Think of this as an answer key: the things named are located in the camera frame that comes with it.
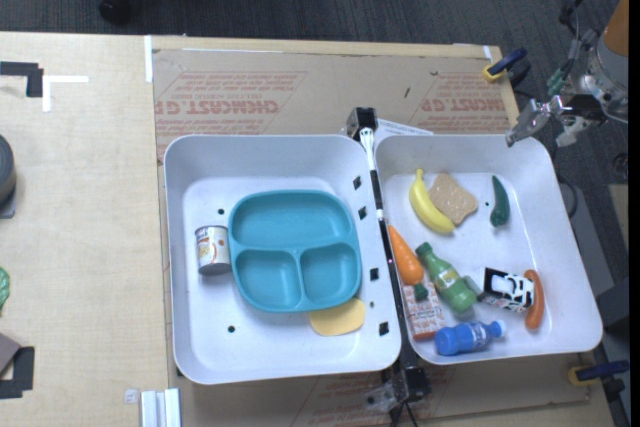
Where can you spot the orange and white carton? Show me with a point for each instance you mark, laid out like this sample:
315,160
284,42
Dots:
422,320

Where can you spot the green toy vegetable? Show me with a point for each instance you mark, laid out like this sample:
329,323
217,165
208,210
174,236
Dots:
3,287

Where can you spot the small white and orange can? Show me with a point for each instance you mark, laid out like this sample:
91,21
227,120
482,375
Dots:
212,251

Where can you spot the yellow banana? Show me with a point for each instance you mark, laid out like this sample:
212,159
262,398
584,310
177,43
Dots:
427,212

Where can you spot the green plastic bottle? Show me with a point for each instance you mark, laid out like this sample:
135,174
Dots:
447,282

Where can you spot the thin black and white rod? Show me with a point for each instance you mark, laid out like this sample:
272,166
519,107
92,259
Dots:
376,200

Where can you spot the tan bread slice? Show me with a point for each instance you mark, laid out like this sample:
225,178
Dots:
454,200

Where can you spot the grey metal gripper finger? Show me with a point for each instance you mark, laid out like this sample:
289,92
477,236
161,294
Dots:
531,117
574,127

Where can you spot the blue divided plate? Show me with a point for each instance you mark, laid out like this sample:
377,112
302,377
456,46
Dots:
290,225

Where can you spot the white plastic tray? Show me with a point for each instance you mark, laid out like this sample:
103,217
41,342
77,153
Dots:
555,295
270,350

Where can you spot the brown cardboard board red print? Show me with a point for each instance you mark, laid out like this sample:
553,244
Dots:
320,87

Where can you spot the orange sausage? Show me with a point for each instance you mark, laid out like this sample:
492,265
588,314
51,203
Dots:
536,300

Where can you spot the orange carrot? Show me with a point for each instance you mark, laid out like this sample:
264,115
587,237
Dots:
405,260

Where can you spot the yellow round cheese slice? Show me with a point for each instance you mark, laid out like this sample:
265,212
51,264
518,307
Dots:
340,321

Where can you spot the white paper label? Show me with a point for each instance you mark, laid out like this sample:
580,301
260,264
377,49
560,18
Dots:
402,127

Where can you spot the blue plastic bottle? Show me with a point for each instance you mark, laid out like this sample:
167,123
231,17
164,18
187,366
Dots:
462,339

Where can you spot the grey tape roll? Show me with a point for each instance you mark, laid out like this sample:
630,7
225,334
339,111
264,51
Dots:
5,175

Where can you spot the green chilli pepper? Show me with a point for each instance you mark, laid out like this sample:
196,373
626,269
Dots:
500,205

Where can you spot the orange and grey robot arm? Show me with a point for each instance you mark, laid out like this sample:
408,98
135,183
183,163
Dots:
616,27

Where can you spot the black and white carton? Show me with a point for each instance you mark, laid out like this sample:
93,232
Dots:
507,290

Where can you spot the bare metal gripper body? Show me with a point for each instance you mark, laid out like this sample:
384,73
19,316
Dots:
600,101

